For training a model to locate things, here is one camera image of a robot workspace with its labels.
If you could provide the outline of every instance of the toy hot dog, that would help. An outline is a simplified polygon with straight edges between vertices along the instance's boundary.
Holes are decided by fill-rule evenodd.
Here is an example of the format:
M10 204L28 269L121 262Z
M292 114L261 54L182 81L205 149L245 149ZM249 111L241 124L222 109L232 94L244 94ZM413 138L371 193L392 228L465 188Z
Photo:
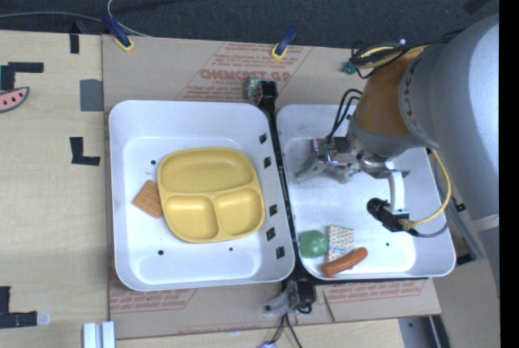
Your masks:
M353 250L346 256L342 256L340 259L330 261L323 265L323 273L326 276L333 276L346 269L351 269L356 264L360 263L367 257L367 250L365 247L359 247Z

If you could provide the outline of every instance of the yellow plate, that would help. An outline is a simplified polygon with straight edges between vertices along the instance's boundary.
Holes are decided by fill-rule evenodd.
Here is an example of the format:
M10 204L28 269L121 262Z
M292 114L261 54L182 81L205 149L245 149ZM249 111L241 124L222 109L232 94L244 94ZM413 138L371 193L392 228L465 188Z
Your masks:
M257 231L264 200L252 162L232 148L195 148L162 159L157 183L165 219L179 238L210 243Z

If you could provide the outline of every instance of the cardboard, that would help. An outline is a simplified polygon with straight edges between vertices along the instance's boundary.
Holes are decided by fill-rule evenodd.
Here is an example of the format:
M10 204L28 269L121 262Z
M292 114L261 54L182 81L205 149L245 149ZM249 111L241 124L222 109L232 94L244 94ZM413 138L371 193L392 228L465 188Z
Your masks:
M105 123L110 110L125 100L245 101L249 76L277 82L277 109L294 103L338 104L348 88L363 80L342 68L348 49L290 46L280 62L272 46L220 41L135 37L125 53L103 36ZM109 133L105 124L106 195L111 231ZM109 240L109 254L113 244ZM297 314L296 324L331 324L440 313L432 280L378 281L317 286L312 312ZM275 316L264 316L263 301L281 291L280 283L217 288L135 292L109 277L110 319L118 338L155 337L271 328Z

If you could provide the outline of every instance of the wooden surface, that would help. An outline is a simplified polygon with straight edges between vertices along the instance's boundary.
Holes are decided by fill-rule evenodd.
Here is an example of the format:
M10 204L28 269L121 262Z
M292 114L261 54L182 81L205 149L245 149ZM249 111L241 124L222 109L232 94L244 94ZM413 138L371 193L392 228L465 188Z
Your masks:
M102 112L82 112L79 82L101 79L101 38L0 32L0 65L43 62L42 74L16 74L31 92L0 114L0 286L11 286L11 311L47 311L51 323L0 329L0 346L81 346L83 323L107 320L107 250ZM71 164L69 138L99 166ZM401 348L396 320L300 326L303 346ZM118 347L260 346L272 330L118 341ZM278 346L295 346L287 330Z

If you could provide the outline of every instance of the pink toy watermelon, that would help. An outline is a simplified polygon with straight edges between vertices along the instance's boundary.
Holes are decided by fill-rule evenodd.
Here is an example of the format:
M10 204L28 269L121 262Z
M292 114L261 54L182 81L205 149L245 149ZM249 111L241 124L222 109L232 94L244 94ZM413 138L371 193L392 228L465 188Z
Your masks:
M7 112L21 105L28 94L29 87L0 92L0 113Z

